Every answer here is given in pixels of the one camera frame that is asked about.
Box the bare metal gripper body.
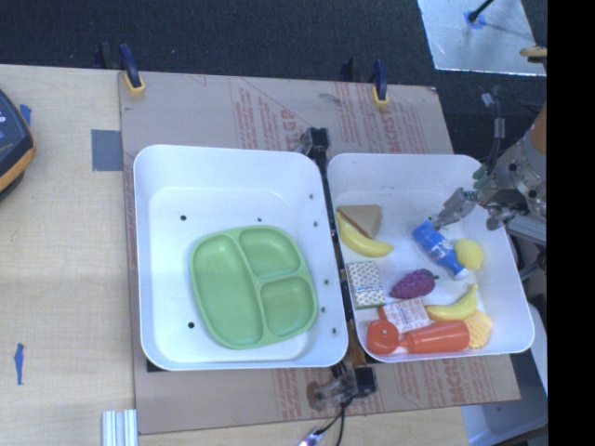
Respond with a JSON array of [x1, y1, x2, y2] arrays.
[[475, 148, 549, 217]]

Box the blue bottle white cap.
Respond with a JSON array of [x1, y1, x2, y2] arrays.
[[411, 218, 471, 282]]

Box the yellow lemon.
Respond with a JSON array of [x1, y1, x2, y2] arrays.
[[452, 237, 485, 271]]

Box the white plastic tray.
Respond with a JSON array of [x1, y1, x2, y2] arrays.
[[132, 143, 350, 373], [325, 151, 536, 364]]

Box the purple grapes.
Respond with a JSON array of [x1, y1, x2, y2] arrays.
[[389, 268, 441, 301]]

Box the tan toy sandwich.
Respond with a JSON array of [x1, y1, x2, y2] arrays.
[[336, 203, 384, 241]]

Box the yellow banana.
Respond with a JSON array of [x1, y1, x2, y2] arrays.
[[424, 282, 481, 322], [335, 211, 395, 258]]

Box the yellow waffle biscuit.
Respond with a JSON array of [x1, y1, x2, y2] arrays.
[[463, 308, 495, 349]]

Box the orange and white packet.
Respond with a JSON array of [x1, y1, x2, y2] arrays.
[[377, 296, 434, 335]]

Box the orange dotted white carton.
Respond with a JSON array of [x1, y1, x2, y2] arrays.
[[344, 260, 388, 310]]

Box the thin black rod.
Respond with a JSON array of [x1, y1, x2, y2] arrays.
[[318, 150, 360, 372]]

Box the orange squeeze bottle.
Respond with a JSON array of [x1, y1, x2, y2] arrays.
[[399, 319, 471, 356]]

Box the green divided plate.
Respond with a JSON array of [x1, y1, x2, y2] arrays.
[[188, 224, 320, 350]]

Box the brown cardboard board red print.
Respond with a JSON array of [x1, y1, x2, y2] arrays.
[[117, 71, 522, 436]]

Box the black block with thin wires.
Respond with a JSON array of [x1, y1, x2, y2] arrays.
[[351, 364, 377, 398], [298, 126, 332, 158]]

